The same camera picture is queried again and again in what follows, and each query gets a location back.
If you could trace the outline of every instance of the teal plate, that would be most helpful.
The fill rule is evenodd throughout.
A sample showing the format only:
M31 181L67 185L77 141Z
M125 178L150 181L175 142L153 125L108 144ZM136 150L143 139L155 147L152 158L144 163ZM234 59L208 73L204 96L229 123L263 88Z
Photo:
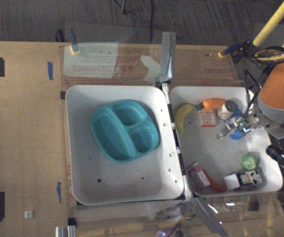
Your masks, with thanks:
M90 128L102 152L116 163L127 163L150 153L160 140L151 117L133 100L99 108L90 118Z

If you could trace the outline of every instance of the metal clamp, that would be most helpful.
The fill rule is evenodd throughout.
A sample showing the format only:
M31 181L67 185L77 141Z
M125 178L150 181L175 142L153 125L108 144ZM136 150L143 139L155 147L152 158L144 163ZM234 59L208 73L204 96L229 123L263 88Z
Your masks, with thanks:
M161 70L156 82L164 83L173 79L175 74L176 33L162 33Z
M56 227L55 237L76 237L76 226Z

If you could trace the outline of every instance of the white tray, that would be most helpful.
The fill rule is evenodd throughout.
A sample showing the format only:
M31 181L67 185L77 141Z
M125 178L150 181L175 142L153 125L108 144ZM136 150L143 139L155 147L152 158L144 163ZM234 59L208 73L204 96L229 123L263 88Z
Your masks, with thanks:
M247 108L246 91L243 87L179 86L170 92L174 113L183 104L196 105L209 98L232 99L242 112ZM254 153L260 160L258 170L261 173L262 183L254 186L250 191L216 193L211 189L204 189L197 191L196 194L210 197L278 191L283 185L283 178L278 163L266 154L266 148L271 144L268 133L263 128L258 128L246 134L241 140L228 137L217 141L215 135L225 125L221 119L217 120L216 127L202 128L195 108L186 116L184 133L178 134L185 167L197 161L215 181L225 184L223 177L242 169L242 156Z
M122 99L135 100L145 108L159 129L161 141L153 152L118 164L99 149L89 120L101 106ZM183 193L168 107L161 90L151 86L78 85L67 91L66 104L76 200L95 205L175 199Z

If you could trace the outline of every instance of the small box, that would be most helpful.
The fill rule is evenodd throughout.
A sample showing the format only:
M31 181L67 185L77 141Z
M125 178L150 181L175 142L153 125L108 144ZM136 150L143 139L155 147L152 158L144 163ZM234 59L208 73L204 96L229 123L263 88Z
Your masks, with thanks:
M197 111L200 126L201 127L215 127L216 126L216 119L215 114L213 110L205 111L205 110L199 110Z
M224 177L224 181L228 190L234 190L242 186L256 185L262 182L257 170L232 174Z
M204 171L202 170L201 166L198 162L193 162L187 168L188 174L196 188L196 190L203 190L205 187L210 185L210 182L205 175Z

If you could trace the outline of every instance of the banana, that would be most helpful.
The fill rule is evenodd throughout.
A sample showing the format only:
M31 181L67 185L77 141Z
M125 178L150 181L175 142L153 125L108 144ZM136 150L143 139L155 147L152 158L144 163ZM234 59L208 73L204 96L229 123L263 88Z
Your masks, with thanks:
M184 104L177 110L176 117L175 117L175 123L180 133L184 133L183 123L184 123L185 117L187 114L189 114L193 110L194 107L195 105L193 104Z

